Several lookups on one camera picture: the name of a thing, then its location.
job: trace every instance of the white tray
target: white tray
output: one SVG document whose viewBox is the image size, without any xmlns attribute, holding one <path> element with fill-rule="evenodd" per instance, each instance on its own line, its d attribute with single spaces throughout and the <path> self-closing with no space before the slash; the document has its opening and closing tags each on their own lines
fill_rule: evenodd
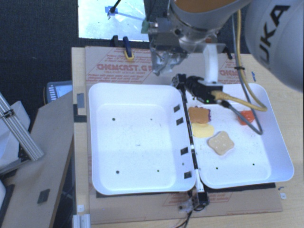
<svg viewBox="0 0 304 228">
<path fill-rule="evenodd" d="M 89 108 L 92 179 L 98 192 L 168 192 L 193 187 L 190 141 L 177 89 L 99 83 L 89 91 Z M 188 153 L 181 155 L 186 147 Z"/>
<path fill-rule="evenodd" d="M 293 176 L 294 168 L 267 94 L 259 85 L 251 87 L 268 107 L 265 113 L 257 112 L 262 136 L 241 126 L 232 111 L 204 105 L 211 110 L 209 124 L 215 133 L 226 131 L 235 143 L 232 150 L 219 156 L 208 147 L 208 138 L 194 138 L 200 178 L 211 188 L 287 181 Z M 244 98 L 240 85 L 224 85 L 223 91 Z M 92 180 L 98 192 L 176 192 L 194 186 L 188 129 L 177 89 L 168 85 L 99 83 L 91 87 L 88 99 Z M 187 99 L 188 107 L 202 105 L 188 93 Z M 232 104 L 239 111 L 247 110 Z"/>
</svg>

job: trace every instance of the wooden table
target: wooden table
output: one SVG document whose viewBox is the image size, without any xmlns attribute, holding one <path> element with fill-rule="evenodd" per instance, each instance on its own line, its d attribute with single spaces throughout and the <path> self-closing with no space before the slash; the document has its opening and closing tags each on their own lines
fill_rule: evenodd
<svg viewBox="0 0 304 228">
<path fill-rule="evenodd" d="M 302 228 L 304 225 L 304 158 L 303 158 L 303 94 L 279 82 L 269 71 L 260 66 L 251 55 L 242 55 L 242 61 L 249 82 L 253 82 L 250 72 L 254 72 L 256 83 L 268 93 L 282 136 L 294 164 L 294 176 L 290 181 L 277 183 L 280 192 L 286 194 L 282 200 L 283 212 L 222 217 L 192 218 L 188 227 L 204 228 Z M 85 49 L 72 49 L 74 104 L 77 94 L 85 92 L 86 69 Z M 78 108 L 79 115 L 86 115 L 86 106 Z M 74 133 L 76 163 L 76 204 L 82 204 L 78 214 L 89 213 L 88 162 L 86 144 L 86 124 L 75 124 Z M 93 228 L 173 228 L 178 220 L 158 220 L 116 224 L 92 225 Z"/>
</svg>

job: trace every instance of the blue clamp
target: blue clamp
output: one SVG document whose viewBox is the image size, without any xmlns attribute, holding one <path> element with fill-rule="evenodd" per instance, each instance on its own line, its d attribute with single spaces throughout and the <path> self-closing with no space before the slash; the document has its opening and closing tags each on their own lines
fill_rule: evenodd
<svg viewBox="0 0 304 228">
<path fill-rule="evenodd" d="M 127 36 L 123 38 L 123 46 L 125 47 L 124 55 L 128 61 L 132 61 L 134 59 L 134 54 L 131 49 L 131 45 Z"/>
</svg>

